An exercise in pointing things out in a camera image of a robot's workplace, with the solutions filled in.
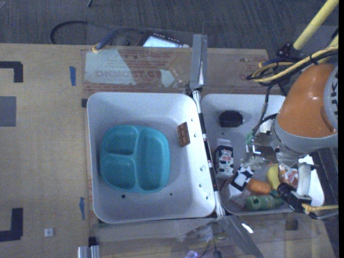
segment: gray floor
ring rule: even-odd
[[[188,33],[205,33],[209,47],[264,48],[273,58],[286,42],[296,40],[326,0],[94,0],[87,7],[88,1],[0,0],[0,42],[92,45],[114,28],[153,28],[178,31],[184,42],[190,42]],[[76,20],[81,23],[52,31]],[[338,24],[337,8],[307,51],[325,46]],[[124,37],[115,44],[126,43]],[[338,230],[338,220],[331,225]],[[338,237],[333,241],[339,252]]]

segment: teal divided plate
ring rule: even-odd
[[[153,193],[164,188],[170,175],[168,140],[160,131],[135,125],[119,125],[104,135],[100,172],[112,188]]]

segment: green bottle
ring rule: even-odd
[[[246,199],[246,208],[251,211],[275,209],[283,204],[283,199],[277,197],[275,190],[268,195],[249,196]]]

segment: gray square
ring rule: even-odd
[[[15,127],[17,122],[17,97],[0,96],[0,127]]]

